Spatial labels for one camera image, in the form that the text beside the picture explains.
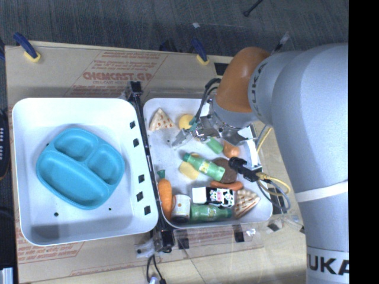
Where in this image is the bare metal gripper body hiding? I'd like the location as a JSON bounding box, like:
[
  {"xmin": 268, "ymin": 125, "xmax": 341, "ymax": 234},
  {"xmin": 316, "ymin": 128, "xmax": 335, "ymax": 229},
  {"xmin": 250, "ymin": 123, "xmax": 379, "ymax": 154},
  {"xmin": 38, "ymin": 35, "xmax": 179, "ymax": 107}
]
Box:
[{"xmin": 192, "ymin": 115, "xmax": 255, "ymax": 147}]

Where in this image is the small green bottle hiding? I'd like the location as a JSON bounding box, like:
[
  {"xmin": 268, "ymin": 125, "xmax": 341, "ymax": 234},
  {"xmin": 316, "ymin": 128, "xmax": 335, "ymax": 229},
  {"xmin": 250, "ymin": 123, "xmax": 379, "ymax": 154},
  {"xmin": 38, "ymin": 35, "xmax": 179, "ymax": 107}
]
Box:
[{"xmin": 205, "ymin": 137, "xmax": 224, "ymax": 155}]

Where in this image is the yellow round biscuit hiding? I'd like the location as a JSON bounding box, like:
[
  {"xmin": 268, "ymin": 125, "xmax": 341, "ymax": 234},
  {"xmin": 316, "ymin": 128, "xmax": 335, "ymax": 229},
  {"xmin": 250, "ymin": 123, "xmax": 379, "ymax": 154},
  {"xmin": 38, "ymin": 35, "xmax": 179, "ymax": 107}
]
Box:
[{"xmin": 178, "ymin": 114, "xmax": 196, "ymax": 131}]

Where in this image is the white plastic tray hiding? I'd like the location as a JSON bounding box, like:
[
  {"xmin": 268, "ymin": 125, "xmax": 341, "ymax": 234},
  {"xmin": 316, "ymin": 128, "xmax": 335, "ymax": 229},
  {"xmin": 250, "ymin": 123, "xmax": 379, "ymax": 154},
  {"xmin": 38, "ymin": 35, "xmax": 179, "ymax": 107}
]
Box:
[
  {"xmin": 143, "ymin": 97, "xmax": 274, "ymax": 230},
  {"xmin": 11, "ymin": 97, "xmax": 159, "ymax": 247}
]

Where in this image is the toy pizza slice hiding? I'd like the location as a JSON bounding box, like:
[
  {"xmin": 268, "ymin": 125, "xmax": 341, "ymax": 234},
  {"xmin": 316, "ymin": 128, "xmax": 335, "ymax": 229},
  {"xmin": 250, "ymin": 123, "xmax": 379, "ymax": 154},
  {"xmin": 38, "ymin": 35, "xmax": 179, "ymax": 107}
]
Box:
[
  {"xmin": 148, "ymin": 107, "xmax": 176, "ymax": 133},
  {"xmin": 233, "ymin": 188, "xmax": 261, "ymax": 220}
]

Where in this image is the orange toy bread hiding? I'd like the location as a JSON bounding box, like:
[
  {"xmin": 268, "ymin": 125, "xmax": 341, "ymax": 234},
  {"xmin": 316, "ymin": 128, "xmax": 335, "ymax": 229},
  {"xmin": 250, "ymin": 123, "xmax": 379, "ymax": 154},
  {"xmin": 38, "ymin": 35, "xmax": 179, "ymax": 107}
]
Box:
[{"xmin": 222, "ymin": 140, "xmax": 240, "ymax": 159}]

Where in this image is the green bottle with yellow label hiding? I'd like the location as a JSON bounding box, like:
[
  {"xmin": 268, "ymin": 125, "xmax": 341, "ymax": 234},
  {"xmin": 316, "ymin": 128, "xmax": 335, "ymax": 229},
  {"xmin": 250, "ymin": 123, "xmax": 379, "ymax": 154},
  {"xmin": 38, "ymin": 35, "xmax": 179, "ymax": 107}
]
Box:
[
  {"xmin": 189, "ymin": 203, "xmax": 233, "ymax": 223},
  {"xmin": 182, "ymin": 152, "xmax": 227, "ymax": 182}
]

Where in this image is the yellow toy block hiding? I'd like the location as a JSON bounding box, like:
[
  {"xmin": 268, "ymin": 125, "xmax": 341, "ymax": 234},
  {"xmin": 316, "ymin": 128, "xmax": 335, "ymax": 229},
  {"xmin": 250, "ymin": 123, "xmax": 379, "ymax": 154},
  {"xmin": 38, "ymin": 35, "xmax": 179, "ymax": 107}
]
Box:
[{"xmin": 178, "ymin": 160, "xmax": 201, "ymax": 181}]

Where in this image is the thin black and white rod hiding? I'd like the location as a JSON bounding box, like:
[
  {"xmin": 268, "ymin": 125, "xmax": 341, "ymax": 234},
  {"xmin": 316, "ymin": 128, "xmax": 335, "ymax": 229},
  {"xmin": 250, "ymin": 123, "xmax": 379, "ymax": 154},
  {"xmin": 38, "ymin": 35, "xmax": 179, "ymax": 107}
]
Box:
[{"xmin": 133, "ymin": 95, "xmax": 166, "ymax": 233}]

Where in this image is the brown toy doughnut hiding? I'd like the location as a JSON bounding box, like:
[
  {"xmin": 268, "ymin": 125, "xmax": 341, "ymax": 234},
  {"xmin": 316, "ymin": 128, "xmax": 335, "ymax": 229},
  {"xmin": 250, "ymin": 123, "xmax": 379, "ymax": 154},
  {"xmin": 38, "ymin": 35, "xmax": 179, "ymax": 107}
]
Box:
[{"xmin": 213, "ymin": 157, "xmax": 239, "ymax": 185}]

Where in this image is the orange toy sausage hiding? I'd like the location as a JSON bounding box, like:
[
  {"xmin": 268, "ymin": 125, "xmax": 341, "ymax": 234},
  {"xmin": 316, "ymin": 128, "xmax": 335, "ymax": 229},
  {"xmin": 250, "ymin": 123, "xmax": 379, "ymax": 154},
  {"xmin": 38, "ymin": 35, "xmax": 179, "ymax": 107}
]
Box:
[{"xmin": 210, "ymin": 180, "xmax": 245, "ymax": 192}]

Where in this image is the orange toy carrot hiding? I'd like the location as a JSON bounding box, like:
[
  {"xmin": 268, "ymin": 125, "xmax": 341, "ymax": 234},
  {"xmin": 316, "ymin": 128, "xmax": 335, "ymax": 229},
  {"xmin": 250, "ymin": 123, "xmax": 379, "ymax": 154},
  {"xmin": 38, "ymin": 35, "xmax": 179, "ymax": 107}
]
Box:
[{"xmin": 156, "ymin": 169, "xmax": 174, "ymax": 221}]

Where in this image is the white carton with cow print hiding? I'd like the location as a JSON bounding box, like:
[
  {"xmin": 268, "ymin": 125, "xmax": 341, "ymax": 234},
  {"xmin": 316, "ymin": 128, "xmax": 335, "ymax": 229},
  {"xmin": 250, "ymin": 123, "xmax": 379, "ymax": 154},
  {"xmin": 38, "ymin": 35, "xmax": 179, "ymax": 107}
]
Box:
[{"xmin": 191, "ymin": 186, "xmax": 236, "ymax": 209}]

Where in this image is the white and orange can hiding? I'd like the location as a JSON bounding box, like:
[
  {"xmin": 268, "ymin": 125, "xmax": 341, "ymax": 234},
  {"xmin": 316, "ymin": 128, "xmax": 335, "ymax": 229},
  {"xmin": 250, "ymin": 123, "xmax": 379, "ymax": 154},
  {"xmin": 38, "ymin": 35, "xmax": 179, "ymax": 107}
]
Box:
[{"xmin": 171, "ymin": 193, "xmax": 192, "ymax": 223}]

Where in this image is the blue divided plate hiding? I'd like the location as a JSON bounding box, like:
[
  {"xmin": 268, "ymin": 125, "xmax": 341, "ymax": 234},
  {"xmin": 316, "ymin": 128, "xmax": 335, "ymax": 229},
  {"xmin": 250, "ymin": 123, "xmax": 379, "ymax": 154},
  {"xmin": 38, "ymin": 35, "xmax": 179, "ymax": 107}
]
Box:
[{"xmin": 35, "ymin": 127, "xmax": 126, "ymax": 211}]

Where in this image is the brown cardboard board, red print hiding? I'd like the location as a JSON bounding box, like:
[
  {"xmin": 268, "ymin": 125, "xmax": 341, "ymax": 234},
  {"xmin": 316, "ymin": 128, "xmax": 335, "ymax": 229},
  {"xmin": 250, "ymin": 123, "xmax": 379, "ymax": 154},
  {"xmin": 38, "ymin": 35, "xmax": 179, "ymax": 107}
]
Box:
[{"xmin": 4, "ymin": 40, "xmax": 307, "ymax": 284}]

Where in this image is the black cylinder on white bracket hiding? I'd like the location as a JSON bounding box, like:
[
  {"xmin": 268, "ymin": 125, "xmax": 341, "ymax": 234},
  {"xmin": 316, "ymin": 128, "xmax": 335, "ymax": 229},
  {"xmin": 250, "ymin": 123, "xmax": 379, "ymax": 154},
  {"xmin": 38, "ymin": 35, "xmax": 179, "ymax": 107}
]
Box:
[{"xmin": 227, "ymin": 128, "xmax": 264, "ymax": 183}]

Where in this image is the black block with thin wires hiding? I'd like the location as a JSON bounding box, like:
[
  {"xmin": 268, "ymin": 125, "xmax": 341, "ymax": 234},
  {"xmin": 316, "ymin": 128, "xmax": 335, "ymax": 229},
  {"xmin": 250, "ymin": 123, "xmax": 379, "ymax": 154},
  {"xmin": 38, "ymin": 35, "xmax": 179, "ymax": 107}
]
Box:
[
  {"xmin": 126, "ymin": 80, "xmax": 143, "ymax": 101},
  {"xmin": 152, "ymin": 228, "xmax": 176, "ymax": 253}
]

